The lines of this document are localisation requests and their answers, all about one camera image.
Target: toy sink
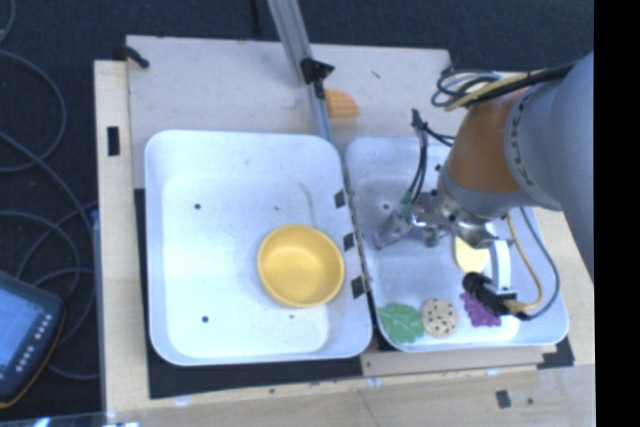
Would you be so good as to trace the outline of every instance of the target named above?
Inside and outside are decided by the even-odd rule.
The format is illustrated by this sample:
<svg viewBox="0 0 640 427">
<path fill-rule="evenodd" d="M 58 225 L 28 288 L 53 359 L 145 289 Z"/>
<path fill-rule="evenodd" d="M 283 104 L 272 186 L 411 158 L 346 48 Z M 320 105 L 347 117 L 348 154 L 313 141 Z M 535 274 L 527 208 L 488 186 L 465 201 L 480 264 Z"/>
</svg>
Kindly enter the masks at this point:
<svg viewBox="0 0 640 427">
<path fill-rule="evenodd" d="M 346 358 L 369 344 L 362 265 L 336 149 L 311 135 L 168 130 L 145 149 L 150 335 L 176 365 Z M 316 228 L 340 248 L 330 302 L 287 307 L 260 282 L 273 230 Z"/>
<path fill-rule="evenodd" d="M 430 141 L 423 191 L 436 187 L 436 167 L 447 153 L 446 146 Z M 368 346 L 373 317 L 382 336 L 404 352 L 562 340 L 568 315 L 560 295 L 533 321 L 502 316 L 499 325 L 474 326 L 463 296 L 465 273 L 456 265 L 449 235 L 428 247 L 415 230 L 376 247 L 374 234 L 411 183 L 418 155 L 418 140 L 411 137 L 359 138 L 341 159 L 313 135 L 157 133 L 145 150 L 149 321 L 156 351 L 184 366 L 347 358 Z M 555 285 L 552 268 L 522 215 L 512 215 L 546 303 Z M 344 281 L 326 304 L 283 305 L 260 281 L 262 241 L 292 224 L 323 232 L 342 254 Z M 504 221 L 491 229 L 510 238 Z M 534 282 L 516 249 L 508 252 L 512 288 L 519 299 L 531 301 Z M 488 267 L 484 272 L 491 276 Z M 374 311 L 364 293 L 367 283 Z M 455 309 L 456 330 L 446 337 L 425 332 L 410 343 L 394 341 L 381 309 L 397 303 L 419 310 L 427 300 Z"/>
<path fill-rule="evenodd" d="M 427 154 L 423 191 L 436 188 L 436 169 L 444 163 L 448 147 L 430 140 Z M 410 137 L 364 137 L 352 142 L 345 153 L 345 167 L 373 303 L 381 332 L 389 343 L 405 352 L 426 352 L 487 346 L 552 345 L 561 341 L 568 331 L 568 315 L 559 294 L 538 319 L 520 321 L 512 316 L 502 316 L 500 325 L 474 327 L 461 297 L 465 273 L 456 265 L 454 241 L 450 235 L 435 247 L 427 247 L 422 234 L 415 230 L 382 249 L 376 247 L 374 234 L 407 190 L 418 158 L 418 139 Z M 512 216 L 521 244 L 542 281 L 545 304 L 555 285 L 552 269 L 520 212 L 513 211 Z M 511 238 L 505 221 L 492 224 L 494 233 L 500 238 Z M 511 286 L 521 300 L 532 301 L 536 298 L 534 282 L 516 249 L 511 247 L 509 252 Z M 488 263 L 487 267 L 485 273 L 491 276 L 491 264 Z M 398 303 L 420 310 L 429 299 L 445 301 L 457 311 L 455 332 L 442 338 L 424 333 L 411 343 L 394 342 L 381 322 L 380 309 Z"/>
</svg>

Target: black carpet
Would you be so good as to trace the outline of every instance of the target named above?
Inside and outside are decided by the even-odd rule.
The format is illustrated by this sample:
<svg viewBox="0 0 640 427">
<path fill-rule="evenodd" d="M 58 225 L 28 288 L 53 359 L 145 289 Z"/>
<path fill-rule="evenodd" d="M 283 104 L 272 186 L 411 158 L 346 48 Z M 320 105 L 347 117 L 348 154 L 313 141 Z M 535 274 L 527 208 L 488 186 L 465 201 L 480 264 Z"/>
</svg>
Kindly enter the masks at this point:
<svg viewBox="0 0 640 427">
<path fill-rule="evenodd" d="M 300 0 L 314 43 L 448 49 L 457 66 L 537 69 L 578 59 L 594 47 L 594 0 Z M 11 170 L 32 162 L 0 140 L 0 211 L 27 212 L 58 221 L 97 199 L 92 63 L 110 59 L 127 34 L 204 38 L 253 37 L 249 0 L 15 0 L 15 23 L 0 32 L 0 50 L 28 59 L 59 87 L 66 104 L 62 139 L 47 168 Z M 275 40 L 264 0 L 258 0 L 260 38 Z M 11 14 L 0 0 L 0 31 Z M 15 60 L 0 59 L 0 133 L 43 156 L 56 142 L 62 110 L 53 90 Z M 73 192 L 72 199 L 49 172 Z M 93 266 L 90 233 L 82 216 L 62 226 L 80 265 Z M 0 270 L 35 281 L 77 265 L 69 245 L 25 217 L 0 217 Z M 21 268 L 25 255 L 32 257 Z M 69 297 L 70 325 L 91 305 L 92 275 L 84 272 Z M 69 275 L 46 283 L 68 294 Z M 98 371 L 95 311 L 54 355 L 31 391 L 0 421 L 99 411 L 99 381 L 77 379 Z"/>
</svg>

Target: electrical wire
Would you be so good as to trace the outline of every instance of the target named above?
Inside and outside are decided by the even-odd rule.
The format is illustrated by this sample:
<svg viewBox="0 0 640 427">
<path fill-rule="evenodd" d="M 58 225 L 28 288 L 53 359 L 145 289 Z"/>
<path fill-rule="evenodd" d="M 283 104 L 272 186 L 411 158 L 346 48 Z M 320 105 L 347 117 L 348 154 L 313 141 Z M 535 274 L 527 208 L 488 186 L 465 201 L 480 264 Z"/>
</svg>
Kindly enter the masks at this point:
<svg viewBox="0 0 640 427">
<path fill-rule="evenodd" d="M 2 28 L 2 30 L 0 31 L 0 43 L 3 43 L 6 40 L 7 36 L 11 32 L 11 29 L 13 28 L 13 25 L 16 19 L 16 2 L 15 0 L 8 0 L 8 3 L 9 3 L 9 16 L 4 28 Z M 59 188 L 62 190 L 64 195 L 73 205 L 74 210 L 66 214 L 65 216 L 63 216 L 57 222 L 50 221 L 48 219 L 45 219 L 44 217 L 41 217 L 35 214 L 31 214 L 27 212 L 18 212 L 14 210 L 0 211 L 0 218 L 13 218 L 21 221 L 27 221 L 27 222 L 39 224 L 46 228 L 46 231 L 31 245 L 31 247 L 28 249 L 26 254 L 23 256 L 19 269 L 17 271 L 16 277 L 18 279 L 21 279 L 21 278 L 24 279 L 23 274 L 25 272 L 25 269 L 27 268 L 28 264 L 32 260 L 37 249 L 39 249 L 40 246 L 51 235 L 56 234 L 61 240 L 63 240 L 66 243 L 66 245 L 69 247 L 72 254 L 73 265 L 70 267 L 64 267 L 64 268 L 58 269 L 44 276 L 41 276 L 37 278 L 37 280 L 32 281 L 31 284 L 33 286 L 40 286 L 46 282 L 57 279 L 61 276 L 72 275 L 72 281 L 69 286 L 69 289 L 63 296 L 63 299 L 65 300 L 65 302 L 69 303 L 70 300 L 72 299 L 72 296 L 77 292 L 80 275 L 93 273 L 93 271 L 91 269 L 82 267 L 80 253 L 78 251 L 76 243 L 62 229 L 61 226 L 66 222 L 70 221 L 71 219 L 79 217 L 84 227 L 84 231 L 87 235 L 87 238 L 89 239 L 93 247 L 92 224 L 90 222 L 89 215 L 87 214 L 87 210 L 94 208 L 96 206 L 96 203 L 92 202 L 88 205 L 82 205 L 78 200 L 78 198 L 76 197 L 76 195 L 74 194 L 74 192 L 69 187 L 69 185 L 62 179 L 62 177 L 57 172 L 55 172 L 45 162 L 45 159 L 47 159 L 51 154 L 53 154 L 53 152 L 59 147 L 60 142 L 62 141 L 62 138 L 64 136 L 64 133 L 66 130 L 66 124 L 67 124 L 66 104 L 64 102 L 64 98 L 62 97 L 60 89 L 58 88 L 56 83 L 37 65 L 12 52 L 8 52 L 6 50 L 0 50 L 0 60 L 8 61 L 10 64 L 14 66 L 21 66 L 23 68 L 26 68 L 28 71 L 31 71 L 32 73 L 34 73 L 36 77 L 39 78 L 42 82 L 44 82 L 47 85 L 47 87 L 53 92 L 59 105 L 60 120 L 58 123 L 57 131 L 53 138 L 53 142 L 49 144 L 49 146 L 47 146 L 46 149 L 39 154 L 34 153 L 25 145 L 23 145 L 22 143 L 14 139 L 13 137 L 9 136 L 3 131 L 0 131 L 0 141 L 4 142 L 6 145 L 8 145 L 13 150 L 20 153 L 23 157 L 27 159 L 27 162 L 23 164 L 12 165 L 12 166 L 0 166 L 0 175 L 13 174 L 13 173 L 24 171 L 30 168 L 40 169 L 41 171 L 44 171 L 59 186 Z M 64 336 L 59 340 L 57 344 L 58 347 L 68 343 L 73 339 L 73 337 L 78 333 L 80 328 L 86 322 L 94 306 L 95 306 L 95 288 L 91 287 L 91 297 L 89 298 L 89 300 L 85 300 L 84 307 L 80 315 L 75 319 L 71 327 L 68 327 L 65 329 Z M 63 370 L 58 366 L 52 365 L 52 364 L 49 364 L 48 368 L 52 372 L 70 379 L 88 380 L 88 379 L 97 379 L 100 377 L 98 373 L 70 372 L 70 371 Z"/>
<path fill-rule="evenodd" d="M 536 307 L 538 307 L 540 305 L 540 303 L 542 302 L 543 296 L 544 296 L 544 292 L 543 292 L 543 289 L 542 289 L 542 284 L 540 282 L 540 279 L 537 276 L 535 270 L 533 269 L 533 266 L 531 265 L 531 262 L 527 258 L 524 249 L 522 248 L 522 245 L 521 245 L 520 240 L 518 238 L 517 232 L 515 231 L 515 227 L 513 225 L 513 220 L 511 218 L 511 214 L 508 214 L 507 215 L 507 221 L 509 223 L 509 230 L 511 231 L 511 235 L 512 235 L 512 237 L 514 239 L 514 242 L 516 244 L 516 248 L 517 248 L 520 256 L 522 257 L 522 260 L 525 263 L 525 266 L 527 267 L 529 273 L 531 274 L 531 276 L 533 277 L 533 279 L 535 281 L 536 289 L 538 291 L 538 297 L 537 297 L 536 301 L 534 301 L 532 303 L 528 303 L 528 304 L 521 303 L 520 301 L 506 300 L 505 301 L 505 306 L 507 306 L 509 308 L 511 313 L 513 313 L 514 315 L 518 316 L 519 318 L 521 318 L 523 320 L 533 320 L 535 318 L 540 317 L 544 313 L 546 313 L 549 310 L 549 308 L 551 308 L 551 306 L 553 306 L 553 304 L 555 303 L 556 299 L 558 298 L 558 295 L 560 294 L 560 274 L 558 273 L 558 269 L 557 269 L 555 263 L 553 262 L 553 258 L 551 258 L 551 255 L 549 254 L 549 251 L 547 250 L 544 242 L 542 241 L 542 239 L 538 235 L 535 227 L 533 226 L 533 223 L 531 222 L 531 219 L 529 218 L 529 215 L 527 214 L 526 210 L 523 207 L 520 207 L 519 210 L 520 210 L 520 214 L 522 215 L 522 218 L 525 221 L 525 224 L 527 225 L 527 228 L 529 229 L 529 232 L 533 236 L 534 240 L 536 241 L 536 244 L 538 245 L 538 247 L 542 251 L 542 254 L 546 258 L 547 262 L 549 263 L 549 266 L 551 267 L 551 271 L 552 271 L 553 276 L 554 276 L 553 292 L 551 294 L 551 297 L 547 301 L 547 303 L 541 309 L 536 311 L 535 313 L 532 313 L 532 314 L 526 313 L 527 311 L 535 309 Z"/>
<path fill-rule="evenodd" d="M 418 136 L 418 140 L 420 142 L 420 154 L 418 157 L 418 168 L 413 176 L 413 180 L 411 181 L 411 185 L 406 190 L 404 195 L 400 200 L 400 215 L 406 217 L 409 215 L 411 208 L 418 201 L 418 197 L 420 196 L 420 192 L 422 191 L 422 186 L 424 185 L 424 180 L 427 173 L 427 159 L 428 159 L 428 146 L 429 146 L 429 138 L 428 136 L 432 136 L 434 139 L 440 141 L 446 146 L 451 146 L 453 144 L 453 140 L 455 137 L 449 135 L 443 135 L 432 130 L 428 123 L 422 121 L 420 113 L 417 109 L 412 109 L 412 123 L 411 125 L 414 127 L 416 134 Z"/>
<path fill-rule="evenodd" d="M 531 261 L 529 260 L 529 257 L 527 256 L 526 251 L 524 250 L 524 248 L 522 247 L 522 244 L 520 243 L 520 237 L 518 237 L 518 233 L 516 232 L 515 226 L 513 225 L 513 217 L 511 216 L 511 213 L 507 214 L 507 224 L 509 225 L 509 231 L 511 232 L 511 237 L 513 238 L 516 249 L 520 254 L 520 258 L 524 262 L 525 266 L 527 267 L 527 270 L 529 271 L 529 274 L 533 278 L 533 281 L 536 285 L 536 290 L 538 292 L 538 297 L 536 298 L 535 301 L 531 303 L 522 303 L 520 301 L 515 301 L 515 300 L 505 301 L 505 305 L 509 308 L 511 313 L 517 314 L 517 313 L 522 313 L 522 312 L 537 308 L 542 302 L 542 299 L 544 297 L 544 290 L 542 288 L 542 282 L 540 281 L 538 274 L 533 268 L 533 265 L 531 265 Z"/>
<path fill-rule="evenodd" d="M 491 100 L 518 89 L 563 78 L 576 62 L 507 77 L 495 71 L 478 69 L 447 70 L 436 83 L 437 91 L 431 98 L 431 104 L 444 107 L 445 111 L 452 111 L 458 107 Z M 448 99 L 440 100 L 442 95 Z"/>
</svg>

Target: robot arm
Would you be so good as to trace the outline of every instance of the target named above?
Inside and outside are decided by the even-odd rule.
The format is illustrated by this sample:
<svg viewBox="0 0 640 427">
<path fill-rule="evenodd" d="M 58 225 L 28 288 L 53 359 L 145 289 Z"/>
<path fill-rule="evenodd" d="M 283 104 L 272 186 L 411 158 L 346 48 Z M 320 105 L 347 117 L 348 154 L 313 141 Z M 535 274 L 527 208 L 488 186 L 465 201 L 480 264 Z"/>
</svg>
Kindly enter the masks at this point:
<svg viewBox="0 0 640 427">
<path fill-rule="evenodd" d="M 457 235 L 477 241 L 461 229 L 465 218 L 480 226 L 519 206 L 562 210 L 593 269 L 593 57 L 562 80 L 469 109 L 438 184 L 458 209 Z"/>
<path fill-rule="evenodd" d="M 489 223 L 506 216 L 511 227 L 512 209 L 538 206 L 564 212 L 582 258 L 592 270 L 593 53 L 573 65 L 513 81 L 496 74 L 474 74 L 466 74 L 471 79 L 465 73 L 463 78 L 446 74 L 455 77 L 452 83 L 463 85 L 450 102 L 438 104 L 434 98 L 434 104 L 449 110 L 457 105 L 471 107 L 431 193 L 420 193 L 429 129 L 414 110 L 412 125 L 421 137 L 420 166 L 400 208 L 375 234 L 377 247 L 417 228 L 424 231 L 428 246 L 439 243 L 441 232 L 450 232 L 473 248 L 488 248 L 497 255 L 505 241 L 492 233 Z M 487 76 L 488 85 L 466 92 L 465 81 L 473 85 Z M 439 83 L 439 90 L 446 91 L 442 88 Z M 467 274 L 465 290 L 496 315 L 529 320 L 542 314 L 545 308 L 533 315 L 525 313 L 535 303 L 518 303 L 515 293 L 500 285 L 503 273 L 509 274 L 504 269 L 506 260 L 501 261 L 492 264 L 493 279 Z"/>
</svg>

